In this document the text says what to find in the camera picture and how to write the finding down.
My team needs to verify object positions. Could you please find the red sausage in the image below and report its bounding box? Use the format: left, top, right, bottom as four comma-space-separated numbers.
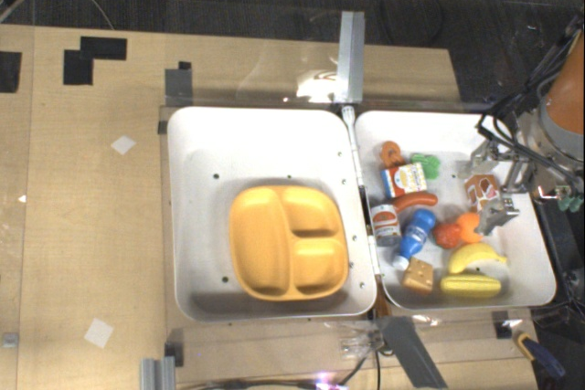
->
391, 191, 440, 215

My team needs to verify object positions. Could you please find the white plastic tray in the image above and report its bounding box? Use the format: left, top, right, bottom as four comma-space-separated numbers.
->
354, 110, 558, 312
166, 106, 378, 323

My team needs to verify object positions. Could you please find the brown and white pizza slice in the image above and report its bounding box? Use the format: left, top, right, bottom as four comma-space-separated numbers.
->
463, 173, 501, 213

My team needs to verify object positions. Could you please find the orange doughnut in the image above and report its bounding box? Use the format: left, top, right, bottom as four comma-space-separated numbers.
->
379, 140, 406, 171

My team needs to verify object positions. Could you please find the yellow banana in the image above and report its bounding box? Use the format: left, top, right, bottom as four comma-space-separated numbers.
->
447, 241, 509, 276

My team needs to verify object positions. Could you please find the white red yellow carton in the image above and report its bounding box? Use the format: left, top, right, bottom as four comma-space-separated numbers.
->
379, 162, 429, 200

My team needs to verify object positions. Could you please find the orange fruit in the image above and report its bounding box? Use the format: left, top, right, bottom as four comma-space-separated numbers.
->
455, 211, 485, 245

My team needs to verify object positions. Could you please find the small red and white can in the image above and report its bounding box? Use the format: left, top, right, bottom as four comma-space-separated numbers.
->
369, 203, 403, 248

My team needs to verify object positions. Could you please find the green broccoli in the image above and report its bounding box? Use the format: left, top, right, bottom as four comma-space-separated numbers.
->
409, 152, 442, 181

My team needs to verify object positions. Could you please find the blue bottle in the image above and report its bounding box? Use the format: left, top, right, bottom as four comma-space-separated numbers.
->
391, 207, 437, 269

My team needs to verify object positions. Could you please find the red tomato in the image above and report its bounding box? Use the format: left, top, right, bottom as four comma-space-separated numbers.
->
431, 221, 463, 250

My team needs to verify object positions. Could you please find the yellow corn cob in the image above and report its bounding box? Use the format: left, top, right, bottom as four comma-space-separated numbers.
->
439, 272, 503, 300

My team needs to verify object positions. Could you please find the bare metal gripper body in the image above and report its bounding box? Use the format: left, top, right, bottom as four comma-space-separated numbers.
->
500, 121, 573, 198

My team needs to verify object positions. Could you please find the tan biscuit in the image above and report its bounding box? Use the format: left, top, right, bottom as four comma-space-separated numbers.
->
401, 256, 435, 295

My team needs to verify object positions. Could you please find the orange divided plate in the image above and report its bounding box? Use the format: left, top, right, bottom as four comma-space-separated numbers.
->
228, 184, 351, 302

